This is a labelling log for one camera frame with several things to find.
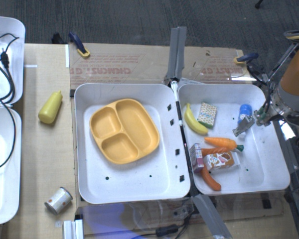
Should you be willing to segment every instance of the gray carpet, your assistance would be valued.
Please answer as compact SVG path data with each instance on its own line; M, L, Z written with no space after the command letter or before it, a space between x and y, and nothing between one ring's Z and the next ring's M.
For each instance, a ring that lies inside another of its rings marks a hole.
M0 16L26 27L27 43L64 41L169 46L170 29L187 27L186 46L257 52L270 71L290 45L283 33L299 29L299 0L0 0Z

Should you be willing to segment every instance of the banana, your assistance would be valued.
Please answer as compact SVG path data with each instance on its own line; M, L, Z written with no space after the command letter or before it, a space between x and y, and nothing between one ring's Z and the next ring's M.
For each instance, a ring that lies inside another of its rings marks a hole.
M198 134L207 134L208 133L208 129L204 125L199 123L197 121L197 119L195 119L194 114L190 109L190 104L186 105L186 111L185 111L184 118L185 118L187 125L196 133L198 133Z

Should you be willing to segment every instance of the sponge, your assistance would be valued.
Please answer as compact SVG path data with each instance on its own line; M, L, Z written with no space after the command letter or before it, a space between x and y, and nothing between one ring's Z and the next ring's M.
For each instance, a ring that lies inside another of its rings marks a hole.
M213 128L217 107L202 102L197 121L207 128Z

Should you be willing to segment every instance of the yellow bottle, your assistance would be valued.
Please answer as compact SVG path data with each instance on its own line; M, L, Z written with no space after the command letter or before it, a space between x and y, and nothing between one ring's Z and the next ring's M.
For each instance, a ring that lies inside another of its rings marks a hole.
M53 123L61 106L61 102L61 91L53 92L38 114L40 121L46 124Z

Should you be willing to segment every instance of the carrot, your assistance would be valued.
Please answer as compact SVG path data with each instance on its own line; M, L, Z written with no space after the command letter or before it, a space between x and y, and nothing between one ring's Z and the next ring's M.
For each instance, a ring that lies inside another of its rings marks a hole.
M203 154L203 157L214 154L214 153L223 153L230 151L228 147L216 147L216 148L201 148L201 153Z
M200 170L200 174L203 177L206 184L215 191L221 190L221 185L211 177L210 173L208 172L207 168L204 166L203 169Z
M244 149L243 145L237 145L237 143L229 138L224 137L205 137L205 141L211 143L218 147L227 147L230 150L238 149L242 151Z

